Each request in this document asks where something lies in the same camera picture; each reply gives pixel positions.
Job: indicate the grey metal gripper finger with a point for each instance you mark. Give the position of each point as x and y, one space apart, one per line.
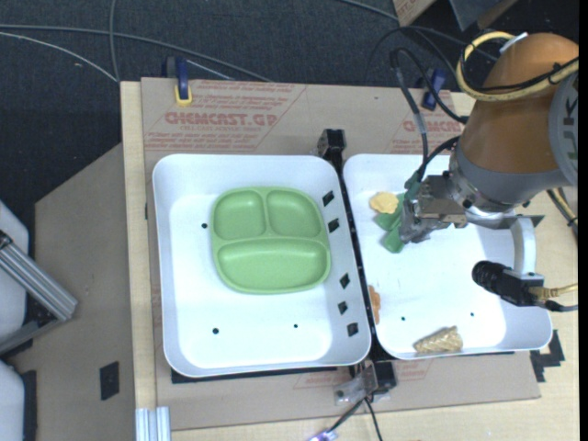
425 233
407 225

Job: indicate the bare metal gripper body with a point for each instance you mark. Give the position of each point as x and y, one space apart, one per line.
441 202

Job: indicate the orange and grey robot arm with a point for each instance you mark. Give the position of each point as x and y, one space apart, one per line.
510 122

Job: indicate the yellow corn with green husk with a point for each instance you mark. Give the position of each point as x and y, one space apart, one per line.
392 241

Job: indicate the thin black rod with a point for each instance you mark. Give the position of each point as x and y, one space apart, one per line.
356 246

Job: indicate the white plastic tray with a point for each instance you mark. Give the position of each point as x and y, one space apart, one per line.
257 333
436 287

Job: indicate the orange biscuit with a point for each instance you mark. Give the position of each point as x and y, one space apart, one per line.
375 303

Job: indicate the green divided plate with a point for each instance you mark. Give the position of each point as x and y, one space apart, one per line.
271 255

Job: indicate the brown cardboard board, red print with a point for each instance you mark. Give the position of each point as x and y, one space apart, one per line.
275 117

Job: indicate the black cylinder on white bracket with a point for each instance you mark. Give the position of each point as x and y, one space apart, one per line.
503 280

